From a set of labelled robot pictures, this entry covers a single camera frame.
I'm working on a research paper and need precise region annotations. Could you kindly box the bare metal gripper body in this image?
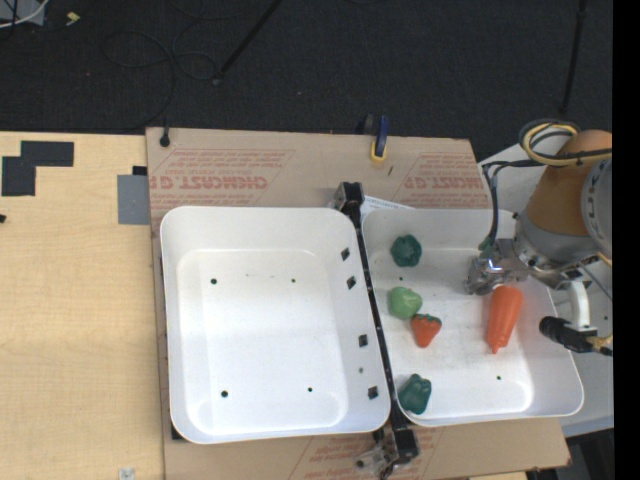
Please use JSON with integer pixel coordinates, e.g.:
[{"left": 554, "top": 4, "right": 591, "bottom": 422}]
[{"left": 474, "top": 239, "right": 576, "bottom": 292}]

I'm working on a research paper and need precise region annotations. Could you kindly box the orange toy carrot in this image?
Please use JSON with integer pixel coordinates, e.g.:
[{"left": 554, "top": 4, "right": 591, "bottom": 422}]
[{"left": 484, "top": 284, "right": 525, "bottom": 355}]

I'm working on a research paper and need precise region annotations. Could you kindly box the orange-red toy strawberry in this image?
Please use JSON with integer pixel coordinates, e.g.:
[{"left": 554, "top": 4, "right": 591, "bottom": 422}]
[{"left": 410, "top": 312, "right": 444, "bottom": 349}]

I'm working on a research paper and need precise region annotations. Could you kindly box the light green toy pepper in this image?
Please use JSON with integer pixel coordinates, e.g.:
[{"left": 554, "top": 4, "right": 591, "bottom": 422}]
[{"left": 387, "top": 286, "right": 424, "bottom": 321}]

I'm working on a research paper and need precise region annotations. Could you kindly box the dark green toy pepper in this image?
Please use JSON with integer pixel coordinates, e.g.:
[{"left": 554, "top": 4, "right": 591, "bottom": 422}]
[
  {"left": 397, "top": 373, "right": 433, "bottom": 416},
  {"left": 389, "top": 234, "right": 424, "bottom": 269}
]

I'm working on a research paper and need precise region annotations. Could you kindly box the white plastic tray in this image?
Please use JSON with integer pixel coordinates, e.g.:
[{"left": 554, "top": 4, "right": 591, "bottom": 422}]
[
  {"left": 159, "top": 205, "right": 392, "bottom": 445},
  {"left": 360, "top": 207, "right": 585, "bottom": 428}
]

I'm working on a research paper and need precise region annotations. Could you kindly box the thin black rod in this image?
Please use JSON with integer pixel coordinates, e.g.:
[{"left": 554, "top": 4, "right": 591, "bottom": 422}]
[{"left": 348, "top": 201, "right": 412, "bottom": 435}]

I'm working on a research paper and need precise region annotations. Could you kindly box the white printed paper label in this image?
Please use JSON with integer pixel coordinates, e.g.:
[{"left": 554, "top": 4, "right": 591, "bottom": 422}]
[{"left": 362, "top": 195, "right": 416, "bottom": 214}]

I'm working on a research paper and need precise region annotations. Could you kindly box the brown cardboard board red print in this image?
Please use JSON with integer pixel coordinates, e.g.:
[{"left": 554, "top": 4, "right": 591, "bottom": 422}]
[{"left": 144, "top": 126, "right": 572, "bottom": 480}]

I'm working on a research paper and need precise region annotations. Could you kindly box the black cylinder on white bracket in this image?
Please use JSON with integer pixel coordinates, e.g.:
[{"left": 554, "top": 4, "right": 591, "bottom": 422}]
[{"left": 538, "top": 280, "right": 614, "bottom": 357}]

